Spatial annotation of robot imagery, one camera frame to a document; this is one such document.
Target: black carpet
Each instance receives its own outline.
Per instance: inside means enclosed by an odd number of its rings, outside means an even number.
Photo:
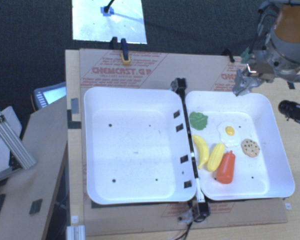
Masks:
[[[141,1],[148,44],[130,50],[240,55],[264,0]],[[33,90],[65,81],[65,50],[108,47],[72,39],[72,0],[0,0],[0,109],[27,120]]]

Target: screen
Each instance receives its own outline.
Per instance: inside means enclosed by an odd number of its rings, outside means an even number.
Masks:
[[[57,89],[47,90],[43,92],[43,95],[48,104],[51,104],[52,102],[59,100],[63,96],[66,96],[67,88],[64,86]]]

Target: ketchup bottle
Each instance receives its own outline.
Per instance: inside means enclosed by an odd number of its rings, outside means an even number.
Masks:
[[[218,172],[216,174],[216,180],[223,184],[229,184],[234,178],[236,156],[232,153],[232,150],[226,153],[221,161]]]

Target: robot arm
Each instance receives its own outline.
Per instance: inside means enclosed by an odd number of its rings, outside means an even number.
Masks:
[[[237,96],[264,82],[272,83],[275,78],[282,78],[292,85],[300,83],[300,0],[267,0],[262,3],[256,37],[263,29],[265,16],[273,16],[266,14],[262,17],[262,13],[268,7],[278,9],[277,5],[281,8],[262,50],[254,50],[254,44],[246,50],[242,60],[246,69],[237,71],[232,89]],[[279,111],[300,123],[300,104],[285,100]]]

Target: yellow corn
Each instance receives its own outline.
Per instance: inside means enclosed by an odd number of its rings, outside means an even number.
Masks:
[[[201,167],[209,160],[209,148],[206,141],[200,137],[199,135],[192,135],[193,142],[196,145],[199,151],[199,165],[198,169],[200,170]]]
[[[222,157],[225,152],[225,145],[223,143],[217,143],[210,155],[206,168],[209,172],[214,172],[220,165]]]

